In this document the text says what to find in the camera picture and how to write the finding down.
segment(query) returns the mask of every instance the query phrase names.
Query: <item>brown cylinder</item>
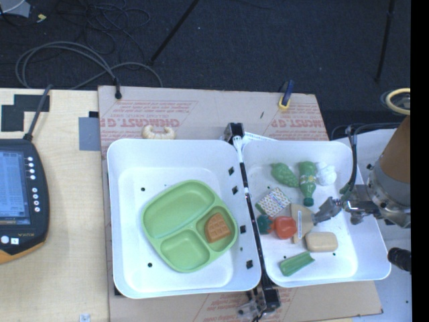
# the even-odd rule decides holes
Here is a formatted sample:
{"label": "brown cylinder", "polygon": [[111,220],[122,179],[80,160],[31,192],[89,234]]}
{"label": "brown cylinder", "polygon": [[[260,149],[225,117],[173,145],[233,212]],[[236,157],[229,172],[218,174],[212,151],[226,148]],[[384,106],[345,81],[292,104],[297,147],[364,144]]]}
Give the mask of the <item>brown cylinder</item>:
{"label": "brown cylinder", "polygon": [[400,182],[410,183],[411,154],[410,154],[410,116],[406,116],[392,135],[380,156],[382,171]]}

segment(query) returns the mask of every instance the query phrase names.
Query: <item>button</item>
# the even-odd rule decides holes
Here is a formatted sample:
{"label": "button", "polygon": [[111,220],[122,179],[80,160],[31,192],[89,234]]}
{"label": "button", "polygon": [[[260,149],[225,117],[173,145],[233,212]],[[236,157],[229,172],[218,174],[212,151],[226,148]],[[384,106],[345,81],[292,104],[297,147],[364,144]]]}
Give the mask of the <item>button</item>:
{"label": "button", "polygon": [[9,243],[9,236],[3,235],[0,239],[2,244],[8,244]]}

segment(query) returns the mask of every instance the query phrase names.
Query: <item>black pole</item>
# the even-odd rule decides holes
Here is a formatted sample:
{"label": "black pole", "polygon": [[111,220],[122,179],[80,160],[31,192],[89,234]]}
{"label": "black pole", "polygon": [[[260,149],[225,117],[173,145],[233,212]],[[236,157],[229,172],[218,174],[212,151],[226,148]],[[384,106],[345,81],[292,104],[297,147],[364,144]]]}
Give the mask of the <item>black pole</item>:
{"label": "black pole", "polygon": [[380,79],[381,70],[383,69],[384,58],[386,55],[387,41],[389,39],[390,25],[393,19],[393,14],[395,13],[394,8],[395,8],[395,0],[390,0],[389,11],[387,11],[386,27],[384,30],[383,46],[381,48],[380,62],[378,64],[378,70],[377,70],[377,75],[375,76],[375,81],[378,81]]}
{"label": "black pole", "polygon": [[177,30],[179,30],[179,27],[182,26],[182,24],[184,23],[186,18],[190,15],[190,13],[192,12],[192,10],[195,8],[195,6],[197,5],[197,3],[199,1],[200,0],[194,0],[190,4],[190,6],[188,7],[188,9],[184,13],[184,15],[180,18],[179,22],[176,24],[176,26],[174,26],[174,28],[172,29],[170,34],[162,42],[161,46],[158,48],[158,50],[156,50],[155,54],[150,58],[149,62],[147,63],[148,66],[152,66],[154,64],[155,59],[161,54],[162,50],[164,50],[164,48],[167,46],[168,42],[173,38],[174,34],[177,32]]}

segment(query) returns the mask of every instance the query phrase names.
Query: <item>green bottle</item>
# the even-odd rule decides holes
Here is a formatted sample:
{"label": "green bottle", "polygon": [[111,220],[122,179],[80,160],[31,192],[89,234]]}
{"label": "green bottle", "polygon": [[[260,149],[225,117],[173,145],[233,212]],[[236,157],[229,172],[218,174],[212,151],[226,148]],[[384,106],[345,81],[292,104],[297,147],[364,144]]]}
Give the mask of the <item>green bottle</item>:
{"label": "green bottle", "polygon": [[311,161],[300,162],[300,189],[304,194],[304,205],[311,207],[314,204],[313,192],[316,190],[317,167]]}

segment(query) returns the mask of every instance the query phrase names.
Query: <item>white tray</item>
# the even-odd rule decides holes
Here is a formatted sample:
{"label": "white tray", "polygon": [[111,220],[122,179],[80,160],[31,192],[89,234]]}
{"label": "white tray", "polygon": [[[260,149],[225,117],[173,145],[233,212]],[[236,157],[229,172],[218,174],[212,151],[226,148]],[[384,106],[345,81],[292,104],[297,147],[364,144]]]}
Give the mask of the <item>white tray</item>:
{"label": "white tray", "polygon": [[[142,299],[244,291],[257,286],[261,266],[237,152],[232,145],[219,140],[121,139],[109,147],[107,164],[113,278],[123,295]],[[196,272],[181,273],[171,269],[152,247],[139,217],[151,198],[190,179],[205,182],[218,194],[235,218],[239,234],[220,258]]]}
{"label": "white tray", "polygon": [[[293,203],[301,204],[304,196],[300,189],[278,183],[271,175],[270,164],[283,162],[299,178],[298,163],[301,161],[326,162],[335,166],[337,179],[329,186],[318,185],[314,191],[314,213],[326,198],[340,198],[339,190],[349,181],[352,170],[351,149],[340,142],[320,141],[260,141],[249,142],[243,148],[249,191],[253,206],[270,189],[279,187]],[[260,215],[254,209],[255,217]],[[282,211],[280,215],[290,215]],[[295,287],[358,280],[379,280],[387,277],[391,265],[387,249],[375,218],[367,218],[358,225],[350,223],[350,214],[341,211],[337,216],[314,226],[312,231],[331,231],[339,246],[334,252],[312,252],[315,261],[291,276],[280,271],[280,262],[305,252],[305,241],[297,244],[292,239],[279,239],[275,232],[261,235],[261,244],[268,276],[279,286]]]}

